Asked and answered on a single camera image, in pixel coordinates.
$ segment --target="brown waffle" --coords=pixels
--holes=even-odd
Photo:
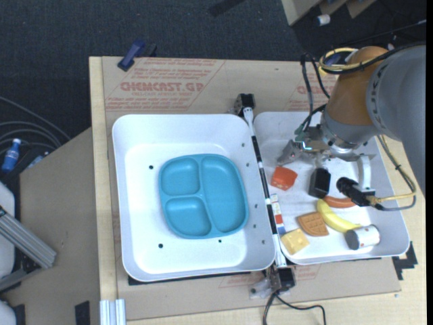
[[[325,222],[318,212],[304,214],[298,217],[298,223],[301,228],[311,236],[326,236],[329,232]]]

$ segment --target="black floor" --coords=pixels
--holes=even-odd
[[[136,38],[155,43],[159,57],[293,61],[349,43],[426,40],[426,23],[390,32],[425,20],[426,0],[378,0],[355,19],[343,6],[322,27],[317,7],[289,26],[281,0],[0,0],[0,8],[0,98],[70,137],[90,126],[89,56],[123,56]],[[13,121],[41,123],[0,100],[0,153],[25,129]]]

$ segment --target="blue divided plate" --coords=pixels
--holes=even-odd
[[[167,161],[158,186],[170,229],[184,238],[234,234],[248,220],[244,184],[235,164],[218,154],[194,154]]]

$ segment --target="toy banana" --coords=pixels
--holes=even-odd
[[[331,210],[331,207],[329,207],[329,205],[322,199],[319,199],[317,201],[317,211],[322,215],[325,223],[336,231],[345,233],[348,230],[353,230],[361,227],[361,225],[359,224],[354,224],[337,216]]]

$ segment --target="blue clamp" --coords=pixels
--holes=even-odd
[[[117,64],[119,68],[124,71],[129,70],[129,68],[134,65],[134,58],[139,57],[144,50],[145,43],[142,40],[135,40],[131,48],[128,50],[126,56]]]

